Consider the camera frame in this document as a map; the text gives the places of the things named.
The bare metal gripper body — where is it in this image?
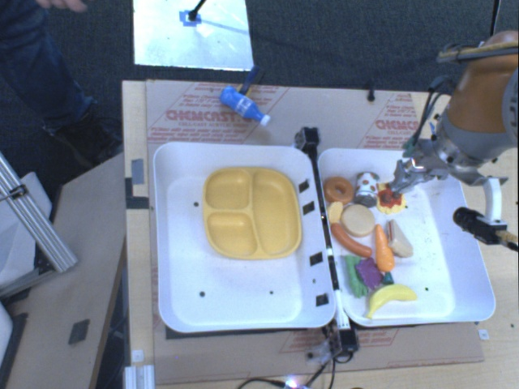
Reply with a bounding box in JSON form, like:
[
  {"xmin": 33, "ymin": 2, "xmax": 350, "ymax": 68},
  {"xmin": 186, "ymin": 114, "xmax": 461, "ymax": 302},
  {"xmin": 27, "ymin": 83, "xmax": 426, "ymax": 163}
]
[{"xmin": 408, "ymin": 138, "xmax": 486, "ymax": 186}]

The small white spotted can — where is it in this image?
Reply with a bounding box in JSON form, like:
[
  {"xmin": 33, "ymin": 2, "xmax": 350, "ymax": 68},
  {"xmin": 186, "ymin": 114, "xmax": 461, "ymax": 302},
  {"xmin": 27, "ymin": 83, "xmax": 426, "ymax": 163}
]
[{"xmin": 354, "ymin": 171, "xmax": 381, "ymax": 208}]

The round tan bread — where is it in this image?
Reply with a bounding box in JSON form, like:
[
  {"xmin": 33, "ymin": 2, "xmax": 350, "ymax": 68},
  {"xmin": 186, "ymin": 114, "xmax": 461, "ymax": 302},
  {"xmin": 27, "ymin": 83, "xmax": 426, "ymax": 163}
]
[{"xmin": 340, "ymin": 203, "xmax": 376, "ymax": 238}]

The tan sandwich wedge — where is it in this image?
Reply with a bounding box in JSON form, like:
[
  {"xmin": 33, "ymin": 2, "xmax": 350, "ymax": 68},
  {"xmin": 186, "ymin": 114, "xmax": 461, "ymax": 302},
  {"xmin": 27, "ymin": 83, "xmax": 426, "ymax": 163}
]
[{"xmin": 385, "ymin": 218, "xmax": 415, "ymax": 259}]

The brown doughnut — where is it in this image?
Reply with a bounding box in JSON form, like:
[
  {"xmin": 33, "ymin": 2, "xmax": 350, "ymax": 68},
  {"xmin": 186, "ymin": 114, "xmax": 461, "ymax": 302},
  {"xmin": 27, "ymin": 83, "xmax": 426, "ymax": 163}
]
[{"xmin": 322, "ymin": 175, "xmax": 355, "ymax": 206}]

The pale yellow crisp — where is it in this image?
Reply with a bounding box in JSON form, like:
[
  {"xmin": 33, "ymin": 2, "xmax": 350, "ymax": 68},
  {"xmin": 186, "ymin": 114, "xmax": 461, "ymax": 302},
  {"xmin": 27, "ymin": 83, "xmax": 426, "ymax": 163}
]
[{"xmin": 327, "ymin": 200, "xmax": 345, "ymax": 224}]

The orange carrot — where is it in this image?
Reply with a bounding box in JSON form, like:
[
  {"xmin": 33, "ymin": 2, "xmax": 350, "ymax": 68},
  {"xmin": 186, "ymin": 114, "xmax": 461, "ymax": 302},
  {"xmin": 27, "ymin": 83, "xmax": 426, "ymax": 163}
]
[{"xmin": 373, "ymin": 223, "xmax": 397, "ymax": 273}]

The orange sausage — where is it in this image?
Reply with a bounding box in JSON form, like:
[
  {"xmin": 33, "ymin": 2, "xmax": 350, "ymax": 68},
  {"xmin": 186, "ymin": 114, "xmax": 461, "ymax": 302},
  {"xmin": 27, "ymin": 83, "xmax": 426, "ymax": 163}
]
[{"xmin": 329, "ymin": 221, "xmax": 374, "ymax": 259}]

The white plastic tray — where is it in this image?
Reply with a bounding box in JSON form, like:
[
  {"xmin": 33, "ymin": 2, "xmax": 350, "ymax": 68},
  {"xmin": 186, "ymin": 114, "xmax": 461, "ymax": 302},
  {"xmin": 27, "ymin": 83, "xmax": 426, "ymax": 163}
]
[
  {"xmin": 152, "ymin": 141, "xmax": 338, "ymax": 334},
  {"xmin": 317, "ymin": 147, "xmax": 497, "ymax": 328}
]

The thin black and white rod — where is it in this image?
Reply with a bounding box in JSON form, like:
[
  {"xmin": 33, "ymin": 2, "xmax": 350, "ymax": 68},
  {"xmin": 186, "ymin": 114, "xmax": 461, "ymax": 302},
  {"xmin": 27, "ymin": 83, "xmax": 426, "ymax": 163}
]
[{"xmin": 308, "ymin": 147, "xmax": 346, "ymax": 328}]

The green broccoli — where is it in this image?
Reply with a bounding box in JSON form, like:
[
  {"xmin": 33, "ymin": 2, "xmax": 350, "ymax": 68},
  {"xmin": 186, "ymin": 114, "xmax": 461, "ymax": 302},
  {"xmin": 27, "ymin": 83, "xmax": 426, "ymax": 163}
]
[{"xmin": 344, "ymin": 254, "xmax": 370, "ymax": 299}]

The yellow banana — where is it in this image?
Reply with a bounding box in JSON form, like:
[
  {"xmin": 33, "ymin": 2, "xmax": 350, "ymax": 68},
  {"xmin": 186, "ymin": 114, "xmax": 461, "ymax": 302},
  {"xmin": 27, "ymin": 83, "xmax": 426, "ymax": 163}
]
[{"xmin": 366, "ymin": 283, "xmax": 418, "ymax": 321}]

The yellow divided plate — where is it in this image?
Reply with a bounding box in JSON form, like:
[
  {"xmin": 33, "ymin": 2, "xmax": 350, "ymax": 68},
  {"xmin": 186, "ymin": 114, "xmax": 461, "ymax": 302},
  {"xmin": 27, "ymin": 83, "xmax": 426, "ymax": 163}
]
[{"xmin": 201, "ymin": 166, "xmax": 303, "ymax": 261}]

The blue plastic bottle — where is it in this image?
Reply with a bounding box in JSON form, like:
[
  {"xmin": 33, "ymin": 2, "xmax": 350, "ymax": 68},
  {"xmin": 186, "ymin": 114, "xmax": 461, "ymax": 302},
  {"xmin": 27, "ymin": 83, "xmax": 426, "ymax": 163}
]
[{"xmin": 219, "ymin": 84, "xmax": 272, "ymax": 128}]

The brown cardboard board red print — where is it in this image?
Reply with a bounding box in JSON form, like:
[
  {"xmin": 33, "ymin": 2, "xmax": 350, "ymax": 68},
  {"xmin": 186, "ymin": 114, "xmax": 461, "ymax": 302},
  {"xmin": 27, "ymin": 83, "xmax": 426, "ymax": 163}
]
[{"xmin": 144, "ymin": 79, "xmax": 486, "ymax": 386}]

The person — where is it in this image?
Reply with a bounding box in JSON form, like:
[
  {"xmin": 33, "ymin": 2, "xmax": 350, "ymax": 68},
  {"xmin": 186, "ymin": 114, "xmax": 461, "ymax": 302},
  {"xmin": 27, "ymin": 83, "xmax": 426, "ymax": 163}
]
[{"xmin": 0, "ymin": 0, "xmax": 123, "ymax": 169}]

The black cylinder on white bracket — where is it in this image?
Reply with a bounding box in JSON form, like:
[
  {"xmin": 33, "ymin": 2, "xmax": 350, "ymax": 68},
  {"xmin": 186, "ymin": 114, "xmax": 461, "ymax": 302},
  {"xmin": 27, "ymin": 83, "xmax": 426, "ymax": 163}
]
[{"xmin": 453, "ymin": 176, "xmax": 510, "ymax": 246}]

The black block with thin wires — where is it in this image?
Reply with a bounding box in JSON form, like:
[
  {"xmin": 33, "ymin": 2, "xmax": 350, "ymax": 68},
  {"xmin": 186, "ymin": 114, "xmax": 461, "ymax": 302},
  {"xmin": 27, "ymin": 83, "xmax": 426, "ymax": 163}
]
[
  {"xmin": 294, "ymin": 126, "xmax": 322, "ymax": 152},
  {"xmin": 321, "ymin": 325, "xmax": 361, "ymax": 361}
]

